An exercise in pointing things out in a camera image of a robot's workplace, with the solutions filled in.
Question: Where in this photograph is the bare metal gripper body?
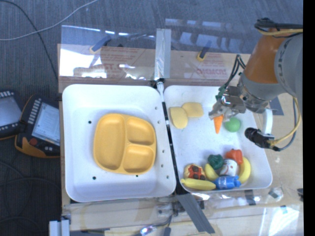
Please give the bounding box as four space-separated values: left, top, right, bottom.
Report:
220 85 270 114

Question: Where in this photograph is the orange carrot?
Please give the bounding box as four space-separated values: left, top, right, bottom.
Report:
213 115 224 135

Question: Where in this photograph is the green ball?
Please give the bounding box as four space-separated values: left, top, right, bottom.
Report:
223 117 242 133

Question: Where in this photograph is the yellow bread slice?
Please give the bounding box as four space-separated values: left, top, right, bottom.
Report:
169 106 189 130
182 102 205 118

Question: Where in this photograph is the white plastic tray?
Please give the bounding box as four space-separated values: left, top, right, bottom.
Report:
62 83 177 203
163 85 274 194

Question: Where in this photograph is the orange red pepper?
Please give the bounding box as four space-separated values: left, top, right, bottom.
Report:
224 148 244 165

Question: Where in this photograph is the green broccoli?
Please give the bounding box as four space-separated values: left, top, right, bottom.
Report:
207 154 224 170

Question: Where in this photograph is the thin black and white rod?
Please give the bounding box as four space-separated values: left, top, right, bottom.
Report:
157 81 183 194

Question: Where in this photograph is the white can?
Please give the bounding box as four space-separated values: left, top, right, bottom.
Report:
219 158 239 177

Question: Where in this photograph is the small yellow banana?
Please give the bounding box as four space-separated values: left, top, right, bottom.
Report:
204 163 220 181

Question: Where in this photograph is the blue bottle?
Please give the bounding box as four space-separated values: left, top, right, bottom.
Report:
213 175 242 190

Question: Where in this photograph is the pizza slice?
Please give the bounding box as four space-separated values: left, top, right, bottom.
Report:
183 163 207 181

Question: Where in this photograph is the yellow divided plate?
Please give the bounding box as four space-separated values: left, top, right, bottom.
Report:
93 113 158 176

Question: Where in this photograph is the black cylinder on white bracket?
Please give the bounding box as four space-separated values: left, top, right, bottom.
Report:
244 108 276 149

